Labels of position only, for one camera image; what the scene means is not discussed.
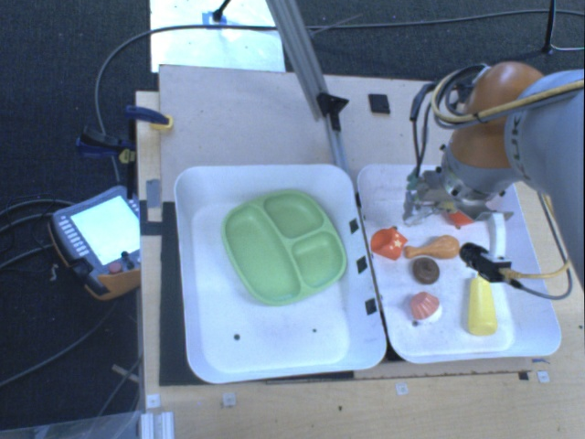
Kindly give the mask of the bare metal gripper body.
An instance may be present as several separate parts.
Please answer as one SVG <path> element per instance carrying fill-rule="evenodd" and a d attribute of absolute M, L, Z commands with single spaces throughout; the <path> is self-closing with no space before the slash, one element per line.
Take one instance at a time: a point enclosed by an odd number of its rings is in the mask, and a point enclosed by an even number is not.
<path fill-rule="evenodd" d="M 487 220 L 494 211 L 488 202 L 513 183 L 511 169 L 442 169 L 425 171 L 413 192 L 416 208 L 437 207 L 452 220 Z"/>

